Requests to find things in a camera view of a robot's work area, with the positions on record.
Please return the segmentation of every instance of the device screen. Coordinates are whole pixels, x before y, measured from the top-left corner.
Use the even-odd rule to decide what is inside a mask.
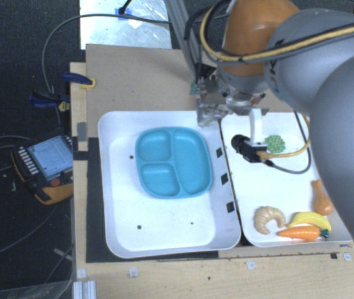
[[[73,166],[73,154],[62,136],[32,145],[27,149],[35,159],[46,180],[50,181],[59,173]]]

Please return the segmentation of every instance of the yellow cable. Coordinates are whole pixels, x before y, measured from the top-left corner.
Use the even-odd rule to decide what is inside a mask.
[[[261,60],[261,59],[265,59],[267,57],[285,54],[285,53],[292,52],[295,50],[303,49],[304,47],[308,47],[310,45],[321,43],[326,40],[330,40],[330,39],[333,39],[336,37],[341,37],[341,36],[345,36],[347,34],[354,33],[354,26],[352,26],[352,27],[348,27],[348,28],[344,28],[344,29],[339,29],[339,30],[336,30],[333,32],[319,34],[315,37],[310,37],[308,39],[296,42],[294,44],[287,45],[285,47],[280,47],[277,50],[268,50],[268,51],[265,50],[262,52],[258,52],[258,53],[250,54],[250,55],[244,55],[244,56],[230,56],[230,55],[220,54],[217,51],[214,51],[206,41],[205,34],[204,34],[205,26],[206,26],[208,17],[210,15],[210,12],[212,11],[212,9],[213,8],[210,8],[203,18],[202,25],[200,26],[200,31],[199,31],[200,41],[203,45],[203,48],[210,55],[212,55],[216,59],[224,61],[224,62],[239,62],[239,61],[247,62],[247,61],[251,61],[251,60]]]
[[[309,128],[308,119],[304,115],[302,117],[304,118],[305,124],[307,124],[307,127]],[[292,157],[292,156],[297,156],[298,154],[305,152],[309,145],[310,145],[310,138],[308,136],[308,140],[305,142],[305,145],[302,148],[300,148],[298,151],[291,152],[291,153],[283,153],[283,154],[272,154],[272,153],[268,153],[265,151],[259,151],[259,152],[257,152],[257,155],[261,159],[278,158],[278,157]]]

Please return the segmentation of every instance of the toy food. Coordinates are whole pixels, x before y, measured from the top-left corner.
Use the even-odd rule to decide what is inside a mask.
[[[290,238],[298,238],[313,241],[319,236],[328,237],[328,230],[320,230],[316,226],[299,226],[293,227],[290,229],[282,230],[277,233],[279,236],[290,237]]]
[[[299,212],[287,226],[288,228],[291,228],[298,224],[312,224],[320,229],[327,229],[329,231],[332,230],[332,226],[329,221],[317,212]]]
[[[318,179],[312,181],[312,186],[316,192],[315,212],[320,215],[329,215],[333,211],[333,204],[331,200],[325,195],[322,190],[322,182]]]
[[[271,206],[260,207],[256,211],[254,217],[254,226],[257,231],[263,235],[268,235],[269,230],[265,227],[266,223],[270,220],[275,219],[277,221],[277,226],[282,228],[286,224],[286,219],[283,213],[278,209]]]

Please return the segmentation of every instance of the handheld multimeter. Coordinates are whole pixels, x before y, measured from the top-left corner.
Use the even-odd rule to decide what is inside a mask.
[[[61,128],[12,149],[11,158],[28,190],[45,205],[73,195],[72,140]]]

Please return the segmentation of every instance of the white tray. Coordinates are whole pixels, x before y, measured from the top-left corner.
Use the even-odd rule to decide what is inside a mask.
[[[302,121],[302,126],[307,131],[304,121]],[[261,206],[280,209],[287,223],[296,212],[314,211],[314,192],[311,181],[320,179],[314,161],[308,172],[301,175],[283,173],[263,163],[249,163],[231,146],[231,139],[237,134],[250,137],[249,118],[228,115],[222,120],[221,128],[245,237],[258,247],[302,244],[303,241],[276,235],[277,231],[282,230],[277,227],[276,221],[271,221],[266,225],[271,231],[269,235],[260,234],[254,228],[253,219],[256,209]],[[263,136],[266,138],[269,135],[280,135],[283,138],[286,142],[285,152],[297,151],[304,145],[293,113],[265,115]],[[274,158],[272,161],[284,168],[301,170],[307,166],[308,155],[302,153],[290,158]],[[336,210],[326,217],[332,225],[330,238],[326,242],[347,242],[352,239]],[[315,242],[324,242],[324,240],[319,239]]]
[[[201,196],[159,199],[141,186],[134,158],[138,136],[158,127],[182,126],[198,131],[206,141],[213,184]],[[106,242],[121,258],[230,249],[240,240],[231,182],[217,126],[197,126],[196,112],[110,112],[98,124]],[[217,149],[223,155],[217,157]]]

